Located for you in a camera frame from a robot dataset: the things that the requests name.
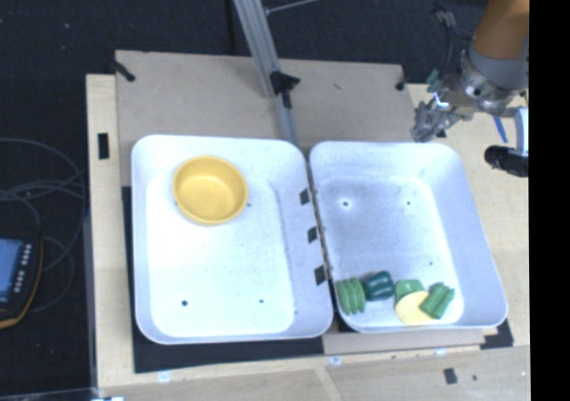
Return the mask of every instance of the yellow bowl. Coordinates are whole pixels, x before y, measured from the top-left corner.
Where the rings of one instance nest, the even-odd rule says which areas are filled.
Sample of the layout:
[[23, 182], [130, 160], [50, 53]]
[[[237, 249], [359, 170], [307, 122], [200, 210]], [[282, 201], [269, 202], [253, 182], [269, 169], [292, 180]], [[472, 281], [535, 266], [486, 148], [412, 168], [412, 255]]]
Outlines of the yellow bowl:
[[176, 205], [190, 220], [217, 225], [236, 218], [248, 204], [248, 184], [230, 162], [199, 156], [175, 171], [172, 190]]

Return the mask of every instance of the device screen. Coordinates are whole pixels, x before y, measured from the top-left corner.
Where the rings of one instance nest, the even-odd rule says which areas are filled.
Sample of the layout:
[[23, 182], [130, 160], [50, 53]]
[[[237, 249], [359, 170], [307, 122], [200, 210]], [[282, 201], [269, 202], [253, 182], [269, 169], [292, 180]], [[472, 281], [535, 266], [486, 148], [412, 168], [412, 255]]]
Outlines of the device screen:
[[14, 273], [20, 259], [23, 241], [0, 238], [0, 303], [10, 298]]

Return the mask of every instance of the black clip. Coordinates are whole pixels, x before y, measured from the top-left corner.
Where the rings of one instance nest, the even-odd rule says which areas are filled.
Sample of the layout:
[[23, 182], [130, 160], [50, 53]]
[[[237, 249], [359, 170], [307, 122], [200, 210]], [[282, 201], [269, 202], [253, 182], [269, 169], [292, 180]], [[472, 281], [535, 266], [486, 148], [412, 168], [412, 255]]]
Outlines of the black clip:
[[271, 79], [271, 85], [273, 86], [275, 95], [281, 94], [283, 105], [287, 108], [292, 108], [289, 91], [299, 84], [301, 80], [281, 73], [280, 71], [274, 71], [269, 78]]

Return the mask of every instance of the yellow round object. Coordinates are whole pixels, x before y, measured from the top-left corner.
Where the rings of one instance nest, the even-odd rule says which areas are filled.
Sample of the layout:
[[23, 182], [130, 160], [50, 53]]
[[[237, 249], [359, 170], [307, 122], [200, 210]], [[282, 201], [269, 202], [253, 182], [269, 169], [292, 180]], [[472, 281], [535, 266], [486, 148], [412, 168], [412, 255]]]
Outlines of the yellow round object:
[[248, 184], [229, 161], [199, 156], [175, 171], [172, 190], [176, 205], [190, 220], [203, 225], [236, 218], [248, 204]]
[[428, 291], [414, 291], [413, 293], [408, 293], [396, 303], [396, 315], [407, 325], [429, 325], [437, 322], [436, 319], [430, 317], [419, 308], [419, 305], [423, 303], [428, 296]]

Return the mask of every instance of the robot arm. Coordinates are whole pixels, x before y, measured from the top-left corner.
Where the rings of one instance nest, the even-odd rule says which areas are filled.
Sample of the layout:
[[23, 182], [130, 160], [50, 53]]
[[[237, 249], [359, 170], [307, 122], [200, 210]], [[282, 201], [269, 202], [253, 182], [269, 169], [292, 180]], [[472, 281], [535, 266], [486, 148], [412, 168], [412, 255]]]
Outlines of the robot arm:
[[[516, 117], [517, 136], [527, 139], [527, 109], [509, 108], [513, 97], [528, 87], [528, 34], [530, 0], [489, 0], [476, 33], [461, 57], [460, 71], [438, 83], [429, 103], [416, 109], [411, 134], [427, 142], [460, 120], [471, 120], [476, 111], [496, 118]], [[489, 163], [510, 173], [525, 176], [528, 149], [485, 154]], [[523, 167], [503, 168], [505, 156], [516, 155]]]

